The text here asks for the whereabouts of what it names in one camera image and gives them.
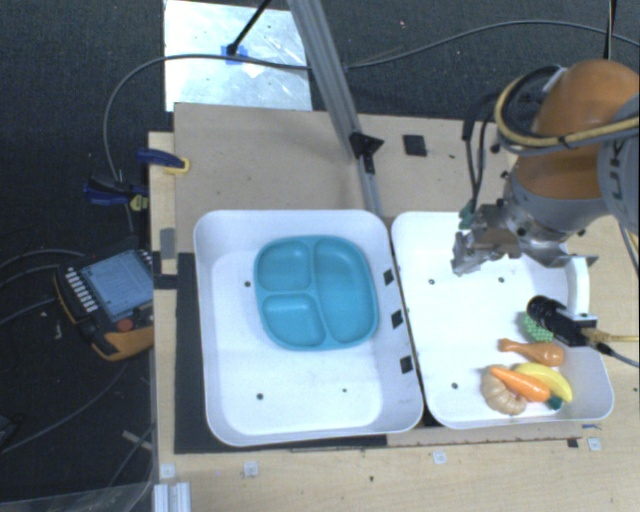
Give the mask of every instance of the toy carrot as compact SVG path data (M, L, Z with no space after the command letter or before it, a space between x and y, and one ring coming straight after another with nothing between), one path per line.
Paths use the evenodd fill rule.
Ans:
M517 352L545 366L560 366L564 362L564 350L555 343L518 343L502 338L498 348L500 352Z
M512 372L502 366L492 366L489 371L514 393L530 402L546 402L551 397L551 389L535 377Z

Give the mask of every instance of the toy food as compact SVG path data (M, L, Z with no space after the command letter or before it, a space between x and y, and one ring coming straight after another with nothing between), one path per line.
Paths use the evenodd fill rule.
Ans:
M513 372L501 366L491 366L489 371L494 377L500 379L507 388L517 395L522 395L529 402L546 402L551 397L549 386L535 377Z
M573 391L569 382L557 371L537 363L522 363L516 366L515 371L544 382L551 389L551 393L562 398L565 402L573 400Z
M482 376L481 385L482 396L487 401L487 405L494 411L502 414L517 416L524 411L527 400L522 396L515 396L507 389L504 383L491 374L485 372Z
M560 366L564 362L564 350L555 343L518 343L502 338L500 352L517 352L546 366Z

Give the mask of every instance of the wire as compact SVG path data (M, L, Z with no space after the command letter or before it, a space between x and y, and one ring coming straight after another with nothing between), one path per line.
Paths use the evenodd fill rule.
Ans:
M60 265L42 265L40 267L34 267L34 268L30 268L28 270L25 270L23 272L20 272L19 274L11 276L8 279L5 279L4 281L0 281L0 290L2 290L2 288L7 286L8 284L12 283L13 281L17 281L18 279L21 279L21 278L23 278L25 276L28 276L30 274L35 274L36 272L44 272L45 270L55 270L59 266Z
M618 361L622 361L623 363L627 363L627 364L629 364L631 366L634 366L635 368L640 368L640 364L638 363L638 361L634 361L633 359L629 359L628 357L625 357L622 354L619 354L615 350L612 350L610 355L611 355L611 357L615 357Z
M471 148L471 139L473 137L473 128L475 123L480 116L480 112L486 105L491 105L495 102L498 97L498 93L490 93L482 96L478 101L476 101L465 116L464 123L462 125L462 140L464 141L466 156L467 156L467 169L469 171L469 179L471 181L471 203L469 211L470 213L475 212L478 196L480 193L480 186L482 184L482 176L484 173L484 138L485 138L485 130L488 122L491 120L493 113L490 111L486 116L485 120L482 123L482 128L480 130L480 141L478 145L478 173L476 175L474 160L473 160L473 151Z
M638 135L637 128L631 129L631 130L622 130L622 131L611 133L611 134L599 135L597 137L593 137L590 139L573 142L571 144L571 148L576 149L576 148L587 146L590 144L599 144L601 142L607 142L615 139L630 138L637 135ZM523 148L522 146L513 145L510 140L505 138L505 136L500 133L500 131L498 131L498 139L500 140L500 146L504 147L510 153L515 153L516 155L519 155L519 156L540 156L540 155L546 155L549 153L555 153L556 151L563 151L567 149L567 146L561 143L556 144L555 146L547 146L543 148L530 148L530 147Z
M5 324L8 324L9 322L11 322L12 320L15 320L16 318L20 318L21 316L28 315L29 313L33 313L34 311L37 311L40 308L48 306L49 304L53 304L56 300L57 300L56 297L50 297L48 299L44 299L40 302L32 304L31 306L27 306L26 308L23 308L20 311L17 311L0 320L0 327L2 327Z
M546 136L531 132L522 133L512 129L507 124L505 118L507 108L513 97L525 83L541 76L551 75L552 73L555 73L557 69L559 69L558 66L546 66L544 68L534 70L531 73L511 82L500 94L500 97L496 102L494 117L496 124L498 125L498 130L511 143L516 143L530 148L545 148L561 145L564 149L567 149L577 147L575 145L576 143L592 144L594 139L600 136L611 135L614 138L620 137L620 132L623 130L632 130L634 134L638 132L638 127L640 126L638 116L562 136Z
M418 53L427 51L427 50L432 50L433 48L436 48L438 46L442 46L444 44L447 43L451 43L453 41L456 41L458 39L462 39L464 37L468 37L474 34L479 34L481 32L485 32L487 30L494 30L497 28L504 28L504 27L513 27L513 26L518 26L518 25L554 25L554 26L559 26L559 27L567 27L567 28L576 28L576 29L580 29L580 30L587 30L589 32L595 32L598 34L606 34L605 30L599 29L599 28L595 28L595 27L589 27L587 25L581 25L579 23L572 23L572 22L568 22L568 21L556 21L556 20L514 20L514 21L505 21L505 22L501 22L501 23L493 23L491 25L485 25L482 27L478 27L478 28L474 28L471 30L467 30L466 32L461 32L460 34L456 34L454 36L451 37L447 37L445 39L441 39L440 41L436 41L434 43L429 43L426 44L424 46L421 46L419 48L415 48L414 50L409 50L403 53L399 53L397 55L392 55L391 57L386 57L384 59L378 59L378 60L374 60L374 61L360 61L358 63L355 64L350 64L345 66L345 70L352 70L352 69L362 69L362 68L367 68L367 67L371 67L371 66L379 66L380 64L387 64L389 62L393 62L396 60L400 60L400 59L406 59L407 57L411 57L413 55L417 55ZM636 47L640 47L640 43L637 41L634 41L632 39L629 39L627 37L624 36L620 36L617 34L611 34L611 37L618 39L620 41L624 41L625 43L631 44L633 46Z
M623 356L622 354L619 354L618 352L616 352L615 350L613 350L609 345L602 343L602 342L591 342L589 343L589 346L595 350L597 350L598 352L600 352L601 354L604 354L605 356L610 356L610 357L614 357L616 358L618 361L622 361L623 363L627 363L631 366L634 366L635 368L640 368L640 364L638 363L638 361L634 361L633 359L629 359L626 356Z
M611 60L612 41L611 34L613 34L613 24L616 20L616 7L618 6L617 0L609 0L609 16L607 18L607 33L604 40L604 52L603 59Z
M0 263L0 270L11 265L12 263L15 263L16 261L25 258L31 258L32 256L40 256L41 254L65 254L68 256L84 256L84 254L82 254L81 252L69 251L67 249L38 249L35 251L22 253L18 256L14 256L13 258L4 261L3 263Z
M149 436L149 434L151 434L151 432L153 431L154 427L155 427L155 423L152 423L149 426L149 428L147 430L145 430L144 434L142 434L140 436L140 438L136 441L136 444L133 445L133 447L131 448L131 450L129 451L127 456L124 458L124 460L122 461L122 463L120 464L120 466L118 467L118 469L116 470L114 475L111 477L111 480L109 480L109 483L107 484L107 487L113 487L113 485L116 483L118 478L120 478L120 475L122 475L122 472L127 467L129 462L131 462L131 459L133 458L133 456L140 449L140 447L144 444L144 440Z
M627 233L627 230L625 229L625 227L622 224L618 224L618 226L620 227L620 234L622 235L622 240L624 241L624 246L627 249L627 254L629 255L629 259L631 260L631 264L633 265L633 268L636 271L636 276L638 276L638 257L636 256L636 254L633 252L634 249L634 243L629 239L629 234ZM637 242L635 243L635 250L638 250L638 245Z
M158 57L156 59L152 59L143 64L140 64L138 67L130 71L122 80L120 80L118 85L116 85L113 92L111 93L111 96L109 96L109 100L107 101L107 106L105 107L104 115L102 118L102 145L104 148L105 156L107 158L109 171L111 172L111 176L113 177L116 183L123 182L122 172L118 172L116 170L115 164L113 163L113 158L111 157L111 148L109 145L109 116L111 113L111 108L113 107L113 102L116 99L116 96L118 95L120 90L125 86L125 84L129 82L129 80L133 79L136 75L138 75L142 71L152 66L155 66L156 64L161 64L171 60L180 60L180 59L231 60L235 62L243 62L245 64L256 64L259 66L272 67L272 68L283 69L287 71L308 71L311 69L308 66L300 66L300 65L294 65L294 64L281 64L278 62L270 62L270 61L261 60L261 59L243 57L240 55L233 55L233 56L210 55L210 54L201 54L201 53L187 53L183 55L167 55L167 56ZM125 204L123 206L125 208L125 212L127 215L127 224L129 226L129 232L133 233L134 227L133 227L133 219L131 215L131 208L129 204Z
M584 334L587 339L591 343L608 343L610 341L627 341L630 343L638 342L640 339L636 335L618 335L611 334L606 331L601 331L600 329L596 329L595 327L587 327L581 330L582 334Z
M19 441L17 443L14 443L14 444L8 446L4 450L0 451L0 455L6 455L7 453L12 452L16 448L20 448L21 446L24 446L27 443L35 441L36 439L44 436L45 434L48 434L49 432L55 430L56 428L58 428L58 427L64 425L65 423L71 421L73 418L75 418L79 414L83 413L85 410L87 410L89 407L91 407L93 404L95 404L98 400L100 400L104 395L106 395L116 385L116 383L120 380L120 377L122 377L122 374L125 372L125 370L127 369L128 366L129 366L129 361L125 362L122 365L122 368L120 368L120 371L118 371L118 373L116 373L116 375L113 377L113 379L111 379L111 382L109 382L109 384L107 384L107 386L102 391L100 391L100 393L98 393L96 396L94 396L91 400L89 400L82 407L80 407L79 409L76 409L74 412L72 412L68 416L65 416L64 418L62 418L60 421L57 421L53 425L50 425L50 426L42 429L40 432L37 432L37 433L33 434L32 436L29 436L29 437L23 439L22 441Z

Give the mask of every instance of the blue divided plate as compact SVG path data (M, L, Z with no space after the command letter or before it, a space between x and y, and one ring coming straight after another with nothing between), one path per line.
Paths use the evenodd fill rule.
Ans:
M369 339L378 326L369 265L343 238L271 242L256 256L254 282L262 326L285 348L351 347Z

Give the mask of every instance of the metal pole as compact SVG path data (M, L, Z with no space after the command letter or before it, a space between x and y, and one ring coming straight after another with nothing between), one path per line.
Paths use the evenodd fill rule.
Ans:
M338 139L354 158L349 137L362 130L322 4L319 0L289 0L289 8ZM365 208L382 216L375 174L365 171L364 158L358 158L358 175Z

